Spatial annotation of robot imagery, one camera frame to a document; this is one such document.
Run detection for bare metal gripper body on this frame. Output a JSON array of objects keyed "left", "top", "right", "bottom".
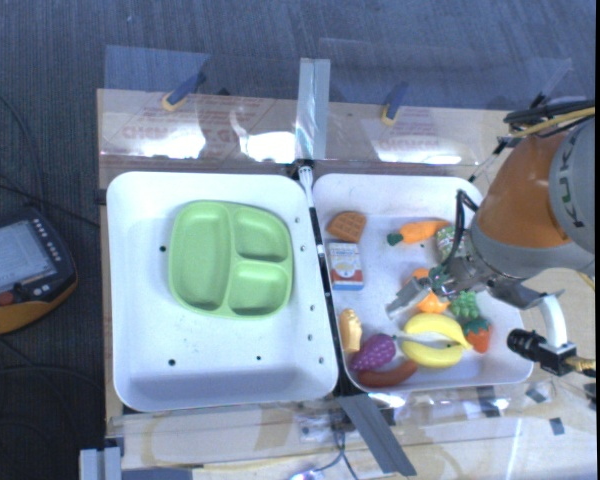
[{"left": 428, "top": 256, "right": 565, "bottom": 312}]

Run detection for white plastic tray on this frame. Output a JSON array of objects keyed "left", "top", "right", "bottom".
[
  {"left": 311, "top": 172, "right": 536, "bottom": 394},
  {"left": 105, "top": 170, "right": 341, "bottom": 414}
]

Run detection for orange star-shaped toy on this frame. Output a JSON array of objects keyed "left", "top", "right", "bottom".
[{"left": 416, "top": 290, "right": 452, "bottom": 316}]

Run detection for green toy grapes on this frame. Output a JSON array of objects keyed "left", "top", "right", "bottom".
[{"left": 448, "top": 290, "right": 482, "bottom": 321}]

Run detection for green and white can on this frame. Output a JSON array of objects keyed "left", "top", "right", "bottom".
[{"left": 434, "top": 225, "right": 469, "bottom": 265}]

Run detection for orange toy carrot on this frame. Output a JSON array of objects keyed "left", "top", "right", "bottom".
[{"left": 385, "top": 219, "right": 451, "bottom": 248}]

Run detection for purple toy grapes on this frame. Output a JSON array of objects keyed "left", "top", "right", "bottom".
[{"left": 349, "top": 333, "right": 398, "bottom": 374}]

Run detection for yellow banana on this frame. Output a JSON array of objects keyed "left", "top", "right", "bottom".
[{"left": 399, "top": 312, "right": 474, "bottom": 370}]

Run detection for red toy strawberry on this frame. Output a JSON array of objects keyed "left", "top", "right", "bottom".
[{"left": 461, "top": 316, "right": 493, "bottom": 355}]

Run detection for blue white red carton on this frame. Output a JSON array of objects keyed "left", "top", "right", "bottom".
[{"left": 326, "top": 239, "right": 366, "bottom": 292}]

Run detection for red toy sausage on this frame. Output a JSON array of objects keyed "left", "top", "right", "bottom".
[{"left": 356, "top": 358, "right": 420, "bottom": 389}]

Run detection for brown toy waffle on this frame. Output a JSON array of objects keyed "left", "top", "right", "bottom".
[{"left": 325, "top": 210, "right": 368, "bottom": 244}]

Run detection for green divided plate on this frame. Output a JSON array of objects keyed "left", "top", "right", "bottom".
[{"left": 167, "top": 199, "right": 295, "bottom": 320}]

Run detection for black cylinder on white bracket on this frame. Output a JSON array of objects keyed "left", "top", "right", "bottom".
[{"left": 506, "top": 291, "right": 579, "bottom": 377}]

